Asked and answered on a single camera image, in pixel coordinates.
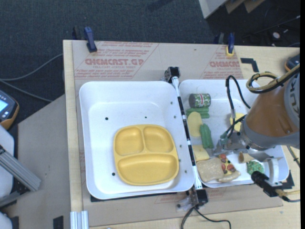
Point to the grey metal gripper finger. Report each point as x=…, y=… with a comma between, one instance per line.
x=221, y=143
x=217, y=151

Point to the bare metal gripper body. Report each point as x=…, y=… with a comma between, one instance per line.
x=238, y=144

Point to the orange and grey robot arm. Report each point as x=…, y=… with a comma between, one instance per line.
x=269, y=113

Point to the brown cone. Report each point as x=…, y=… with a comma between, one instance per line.
x=244, y=157

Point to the green cucumber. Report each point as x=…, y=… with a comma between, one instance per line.
x=206, y=136

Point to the yellow square cracker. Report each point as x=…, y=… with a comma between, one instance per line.
x=200, y=153

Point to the beige bread slice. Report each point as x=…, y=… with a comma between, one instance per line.
x=209, y=170

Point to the pizza slice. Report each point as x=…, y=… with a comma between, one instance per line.
x=228, y=169

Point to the yellow round toy food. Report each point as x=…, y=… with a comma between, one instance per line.
x=237, y=120

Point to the white plastic tray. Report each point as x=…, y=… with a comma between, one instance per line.
x=104, y=147
x=219, y=118

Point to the green broccoli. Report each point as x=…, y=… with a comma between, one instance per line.
x=255, y=168

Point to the yellow oval slice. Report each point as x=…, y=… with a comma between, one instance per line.
x=194, y=125

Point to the green bean pods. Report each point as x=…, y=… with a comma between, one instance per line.
x=197, y=111

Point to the green and white can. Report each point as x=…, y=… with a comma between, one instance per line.
x=200, y=100

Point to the thin black and white rod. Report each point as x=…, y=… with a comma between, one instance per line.
x=183, y=113

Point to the yellow divided plate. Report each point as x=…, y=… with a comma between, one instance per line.
x=145, y=166

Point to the brown cardboard board red print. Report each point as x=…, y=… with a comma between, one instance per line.
x=133, y=63

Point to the black cylinder on white bracket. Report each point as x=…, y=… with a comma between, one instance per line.
x=274, y=173

